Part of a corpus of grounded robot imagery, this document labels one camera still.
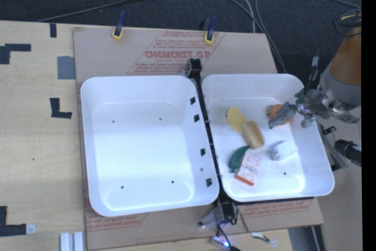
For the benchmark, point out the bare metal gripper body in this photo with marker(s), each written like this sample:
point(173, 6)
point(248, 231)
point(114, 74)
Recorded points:
point(320, 107)

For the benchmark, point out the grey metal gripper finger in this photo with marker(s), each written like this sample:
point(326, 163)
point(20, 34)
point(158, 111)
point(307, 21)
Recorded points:
point(307, 122)
point(280, 118)

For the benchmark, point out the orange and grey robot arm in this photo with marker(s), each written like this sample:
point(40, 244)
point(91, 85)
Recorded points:
point(345, 67)

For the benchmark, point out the orange toy fruit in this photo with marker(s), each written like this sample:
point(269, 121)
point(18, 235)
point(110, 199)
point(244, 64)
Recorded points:
point(275, 111)

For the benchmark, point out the tan toy bread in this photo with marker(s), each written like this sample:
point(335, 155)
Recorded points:
point(253, 135)

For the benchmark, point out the clear plastic bottle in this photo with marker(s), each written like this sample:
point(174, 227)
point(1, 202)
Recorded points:
point(283, 150)

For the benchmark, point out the yellow toy slice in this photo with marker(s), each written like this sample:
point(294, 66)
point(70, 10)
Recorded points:
point(235, 119)

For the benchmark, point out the green curved toy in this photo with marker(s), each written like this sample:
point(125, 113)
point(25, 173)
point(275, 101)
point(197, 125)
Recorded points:
point(236, 157)

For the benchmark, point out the orange and white packet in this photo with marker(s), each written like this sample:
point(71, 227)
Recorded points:
point(249, 169)

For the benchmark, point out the white plastic tray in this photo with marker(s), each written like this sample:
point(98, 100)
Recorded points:
point(141, 150)
point(264, 182)

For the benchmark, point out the thin black rod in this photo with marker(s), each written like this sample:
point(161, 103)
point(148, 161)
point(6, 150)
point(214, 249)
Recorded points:
point(209, 132)

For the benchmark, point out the brown cardboard board red print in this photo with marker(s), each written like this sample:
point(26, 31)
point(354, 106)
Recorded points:
point(117, 58)

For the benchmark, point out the black cylinder on white bracket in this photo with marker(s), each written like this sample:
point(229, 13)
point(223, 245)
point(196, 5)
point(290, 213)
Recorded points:
point(348, 150)

